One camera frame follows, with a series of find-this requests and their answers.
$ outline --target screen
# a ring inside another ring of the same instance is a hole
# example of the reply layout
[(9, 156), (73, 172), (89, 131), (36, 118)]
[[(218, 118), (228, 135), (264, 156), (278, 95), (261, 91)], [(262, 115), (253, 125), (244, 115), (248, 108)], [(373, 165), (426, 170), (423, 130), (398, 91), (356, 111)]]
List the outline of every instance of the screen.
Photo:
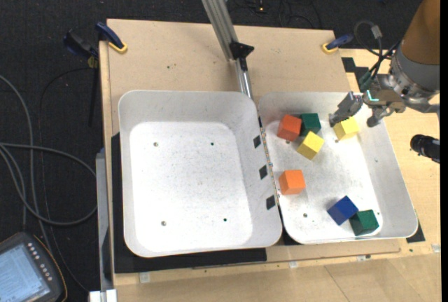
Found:
[(32, 302), (50, 293), (22, 243), (0, 254), (0, 302)]

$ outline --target wooden tabletop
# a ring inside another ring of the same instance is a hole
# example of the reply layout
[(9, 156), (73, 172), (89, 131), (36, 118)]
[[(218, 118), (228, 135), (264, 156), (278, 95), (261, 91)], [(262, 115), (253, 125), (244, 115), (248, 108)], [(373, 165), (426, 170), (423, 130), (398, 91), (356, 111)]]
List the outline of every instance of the wooden tabletop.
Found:
[[(107, 24), (129, 46), (121, 55), (104, 42), (100, 43), (106, 175), (111, 204), (110, 141), (119, 131), (117, 106), (125, 92), (137, 89), (233, 91), (238, 86), (235, 68), (225, 61), (211, 25), (136, 20), (108, 20)], [(235, 30), (242, 43), (255, 46), (248, 57), (255, 102), (272, 91), (357, 91), (354, 75), (345, 72), (341, 57), (352, 57), (358, 67), (370, 67), (376, 61), (376, 57), (365, 50), (339, 50), (326, 55), (321, 46), (335, 38), (332, 31), (242, 26), (236, 26)], [(387, 72), (387, 68), (384, 63), (382, 72)], [(403, 301), (402, 297), (420, 301), (413, 298), (421, 298), (419, 289), (429, 285), (431, 288), (426, 293), (435, 299), (428, 301), (437, 301), (440, 254), (435, 251), (440, 246), (440, 166), (410, 151), (410, 140), (415, 134), (439, 137), (438, 119), (435, 114), (408, 109), (403, 114), (386, 118), (385, 123), (424, 241), (410, 244), (403, 238), (307, 246), (284, 246), (280, 242), (267, 249), (267, 263), (155, 271), (143, 277), (146, 280), (150, 276), (149, 284), (140, 283), (140, 274), (113, 274), (119, 297), (124, 301), (130, 301), (131, 297), (133, 301), (149, 301), (146, 296), (150, 292), (154, 296), (164, 296), (166, 301), (177, 301), (185, 295), (186, 289), (190, 290), (188, 286), (197, 283), (204, 286), (203, 291), (190, 291), (190, 298), (183, 301), (212, 300), (207, 286), (215, 291), (216, 301), (229, 301), (232, 296), (247, 296), (247, 299), (240, 298), (241, 301), (267, 301), (266, 286), (269, 291), (272, 286), (277, 296), (297, 296), (294, 301), (305, 301), (304, 296), (308, 296), (307, 301), (321, 301), (318, 296), (332, 301), (373, 301), (357, 299), (360, 287), (354, 284), (357, 268), (362, 270), (366, 266), (359, 261), (367, 255), (363, 263), (370, 267), (364, 273), (371, 271), (370, 278), (375, 279), (375, 271), (379, 275), (382, 270), (390, 272), (387, 279), (383, 276), (384, 284), (375, 285), (378, 293), (375, 301), (383, 301), (380, 297), (393, 283), (397, 284), (394, 288), (400, 289), (410, 284), (412, 293), (395, 293), (395, 299), (390, 301)], [(414, 265), (420, 266), (420, 272), (412, 270), (408, 274), (410, 280), (403, 277), (403, 271)], [(353, 275), (352, 282), (344, 277), (347, 274)], [(311, 284), (306, 294), (298, 287), (298, 280), (305, 283), (304, 275)], [(234, 286), (231, 291), (225, 288), (228, 283)], [(323, 285), (327, 286), (324, 295)], [(349, 292), (354, 299), (347, 297)]]

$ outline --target black bracket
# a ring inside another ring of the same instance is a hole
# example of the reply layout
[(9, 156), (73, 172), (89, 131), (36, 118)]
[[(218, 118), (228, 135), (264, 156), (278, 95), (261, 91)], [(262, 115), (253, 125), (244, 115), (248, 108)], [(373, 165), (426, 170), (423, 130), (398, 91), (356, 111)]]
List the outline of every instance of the black bracket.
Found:
[(243, 43), (233, 41), (230, 43), (230, 51), (232, 52), (233, 59), (238, 60), (241, 65), (242, 71), (247, 71), (246, 57), (253, 52), (255, 48)]

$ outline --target black floor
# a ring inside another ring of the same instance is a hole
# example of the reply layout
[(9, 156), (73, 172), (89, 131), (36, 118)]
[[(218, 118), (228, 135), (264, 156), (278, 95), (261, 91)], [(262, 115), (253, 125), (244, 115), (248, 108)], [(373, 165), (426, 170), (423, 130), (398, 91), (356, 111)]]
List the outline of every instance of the black floor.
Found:
[[(331, 29), (336, 36), (352, 33), (359, 20), (371, 20), (383, 33), (385, 47), (405, 33), (421, 0), (262, 0), (264, 14), (254, 11), (260, 0), (231, 0), (229, 11), (236, 25)], [(93, 124), (88, 125), (93, 71), (83, 58), (69, 53), (62, 43), (74, 28), (96, 44), (94, 25), (106, 18), (208, 22), (200, 0), (0, 0), (0, 75), (23, 96), (31, 116), (34, 141), (71, 153), (95, 166), (102, 147), (99, 96)], [(368, 30), (365, 42), (376, 48)], [(347, 48), (360, 48), (352, 41)], [(55, 77), (72, 71), (56, 79)], [(0, 142), (29, 143), (27, 120), (12, 90), (0, 82)], [(29, 152), (10, 150), (29, 188)], [(52, 219), (68, 221), (87, 214), (96, 203), (96, 186), (80, 165), (51, 154), (34, 154), (36, 193), (40, 211)], [(0, 240), (21, 229), (22, 204), (3, 161), (0, 162)], [(28, 214), (27, 230), (41, 235)], [(95, 219), (73, 228), (54, 228), (66, 264), (87, 290), (99, 288), (97, 224)], [(62, 265), (70, 301), (85, 301), (83, 291), (70, 277), (46, 227), (55, 257)]]

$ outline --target yellow cube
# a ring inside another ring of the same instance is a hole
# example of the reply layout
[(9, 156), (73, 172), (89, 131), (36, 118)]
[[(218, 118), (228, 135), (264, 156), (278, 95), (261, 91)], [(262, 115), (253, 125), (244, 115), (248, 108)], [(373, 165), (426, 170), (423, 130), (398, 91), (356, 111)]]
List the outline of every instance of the yellow cube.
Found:
[(297, 148), (297, 152), (301, 153), (305, 158), (312, 160), (314, 156), (321, 150), (323, 139), (310, 131), (301, 145)]
[(336, 133), (338, 140), (348, 139), (354, 137), (359, 132), (358, 123), (355, 118), (351, 116), (350, 118), (340, 121), (338, 124), (333, 126), (333, 130)]

